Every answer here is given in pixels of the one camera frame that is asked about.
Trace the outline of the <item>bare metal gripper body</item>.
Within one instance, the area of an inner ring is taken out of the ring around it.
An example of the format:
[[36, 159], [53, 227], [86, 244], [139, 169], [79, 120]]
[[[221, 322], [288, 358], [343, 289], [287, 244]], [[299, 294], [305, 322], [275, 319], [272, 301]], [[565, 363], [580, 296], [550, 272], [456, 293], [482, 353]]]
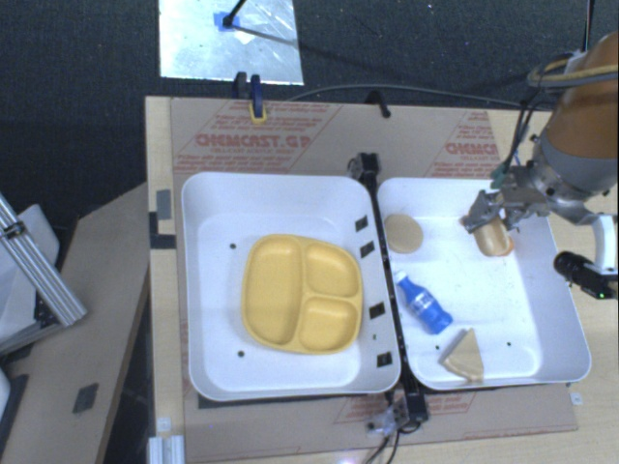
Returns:
[[511, 167], [500, 192], [503, 210], [520, 209], [520, 221], [555, 214], [583, 226], [593, 225], [599, 219], [585, 206], [591, 194], [568, 183], [545, 161], [529, 160], [526, 165]]

